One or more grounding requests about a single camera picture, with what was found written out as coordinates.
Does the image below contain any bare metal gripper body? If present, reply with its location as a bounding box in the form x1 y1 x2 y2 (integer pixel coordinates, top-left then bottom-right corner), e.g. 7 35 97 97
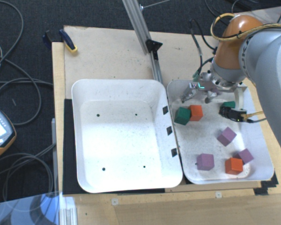
189 72 240 96

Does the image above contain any orange cube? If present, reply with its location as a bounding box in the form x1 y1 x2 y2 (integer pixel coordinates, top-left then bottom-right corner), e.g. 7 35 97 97
188 105 204 122
224 157 244 175

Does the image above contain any purple cube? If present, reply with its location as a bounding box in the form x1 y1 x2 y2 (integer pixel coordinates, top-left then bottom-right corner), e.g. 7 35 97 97
216 127 237 147
237 148 254 165
196 153 215 172

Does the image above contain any white plastic tray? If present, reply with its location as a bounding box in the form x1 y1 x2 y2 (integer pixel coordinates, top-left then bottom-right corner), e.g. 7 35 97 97
71 78 184 194
166 79 275 186

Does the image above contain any brown flat board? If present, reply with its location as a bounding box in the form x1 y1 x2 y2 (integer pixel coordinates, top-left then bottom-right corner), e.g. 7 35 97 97
63 25 264 193

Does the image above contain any black cylinder on white bracket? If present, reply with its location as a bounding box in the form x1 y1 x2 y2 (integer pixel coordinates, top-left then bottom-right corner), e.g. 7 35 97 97
219 85 248 123

